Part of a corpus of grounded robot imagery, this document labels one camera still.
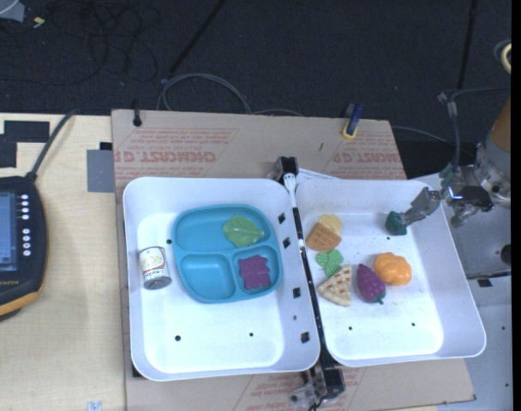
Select white plastic tray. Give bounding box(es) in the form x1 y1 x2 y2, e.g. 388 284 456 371
294 177 488 368
122 176 322 383

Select orange toy pumpkin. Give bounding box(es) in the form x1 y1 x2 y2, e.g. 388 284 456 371
374 252 413 287

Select green toy leaf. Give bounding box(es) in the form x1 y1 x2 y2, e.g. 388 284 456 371
315 248 344 278

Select light green lettuce leaf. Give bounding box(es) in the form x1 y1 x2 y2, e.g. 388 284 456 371
222 215 266 248

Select purple bumpy toy slab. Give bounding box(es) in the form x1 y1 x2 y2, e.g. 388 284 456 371
237 254 271 291

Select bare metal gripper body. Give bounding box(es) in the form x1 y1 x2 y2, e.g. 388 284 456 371
438 163 512 209

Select thin black and white rod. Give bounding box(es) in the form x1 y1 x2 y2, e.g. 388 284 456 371
283 172 331 372

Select purple toy grapes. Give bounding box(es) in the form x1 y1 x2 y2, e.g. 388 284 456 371
356 263 387 306

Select brown cardboard board red print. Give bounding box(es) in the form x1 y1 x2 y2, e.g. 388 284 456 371
110 108 478 411

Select blue divided plate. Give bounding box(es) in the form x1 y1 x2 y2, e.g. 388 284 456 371
171 204 284 305

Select black block with thin wires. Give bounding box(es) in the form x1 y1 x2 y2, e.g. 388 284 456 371
287 366 345 406
267 156 298 183

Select small white labelled can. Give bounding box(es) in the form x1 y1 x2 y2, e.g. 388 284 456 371
138 246 173 290

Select yellow toy biscuit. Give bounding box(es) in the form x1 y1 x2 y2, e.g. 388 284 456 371
318 213 344 235

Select toy pie slice red lattice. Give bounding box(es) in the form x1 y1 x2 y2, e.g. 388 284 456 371
316 264 353 307

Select white printed paper strip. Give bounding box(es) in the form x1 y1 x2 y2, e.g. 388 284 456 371
296 167 338 183

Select orange toy waffle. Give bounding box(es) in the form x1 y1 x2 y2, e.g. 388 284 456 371
305 223 343 253

